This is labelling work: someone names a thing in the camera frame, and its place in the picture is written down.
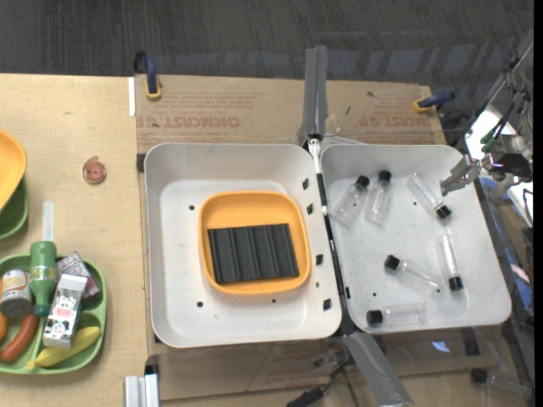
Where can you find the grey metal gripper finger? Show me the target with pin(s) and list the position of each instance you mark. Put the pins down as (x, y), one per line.
(466, 163)
(454, 185)

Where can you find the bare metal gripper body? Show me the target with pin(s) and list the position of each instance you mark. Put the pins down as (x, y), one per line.
(511, 164)

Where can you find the clear bottle with black cap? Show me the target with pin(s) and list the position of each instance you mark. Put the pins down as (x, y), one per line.
(500, 380)
(350, 202)
(449, 257)
(377, 202)
(399, 314)
(413, 276)
(424, 192)

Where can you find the white plastic tray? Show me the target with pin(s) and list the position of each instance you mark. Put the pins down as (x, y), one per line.
(178, 312)
(407, 244)

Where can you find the brown cardboard board red print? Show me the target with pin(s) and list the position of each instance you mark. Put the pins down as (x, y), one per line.
(271, 113)

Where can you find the black ribbed rack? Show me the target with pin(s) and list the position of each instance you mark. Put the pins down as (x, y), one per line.
(253, 252)

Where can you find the pink doughnut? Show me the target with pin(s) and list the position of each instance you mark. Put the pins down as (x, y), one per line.
(94, 170)

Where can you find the pink packet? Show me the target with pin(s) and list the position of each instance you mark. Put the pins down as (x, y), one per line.
(78, 265)

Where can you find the white milk carton cow print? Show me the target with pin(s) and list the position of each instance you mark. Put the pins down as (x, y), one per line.
(63, 312)

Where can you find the yellow banana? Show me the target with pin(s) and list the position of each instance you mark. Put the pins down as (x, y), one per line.
(72, 347)

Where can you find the green toy bottle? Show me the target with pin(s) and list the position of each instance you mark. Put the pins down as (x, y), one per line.
(42, 269)

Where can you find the orange divided plate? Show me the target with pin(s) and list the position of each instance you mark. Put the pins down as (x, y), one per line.
(10, 163)

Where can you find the small toy can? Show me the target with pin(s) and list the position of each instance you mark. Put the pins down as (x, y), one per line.
(15, 293)

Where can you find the orange toy sausage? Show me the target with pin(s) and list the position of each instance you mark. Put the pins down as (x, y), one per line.
(19, 339)

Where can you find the orange carrot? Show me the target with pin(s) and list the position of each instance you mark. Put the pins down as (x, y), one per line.
(2, 325)

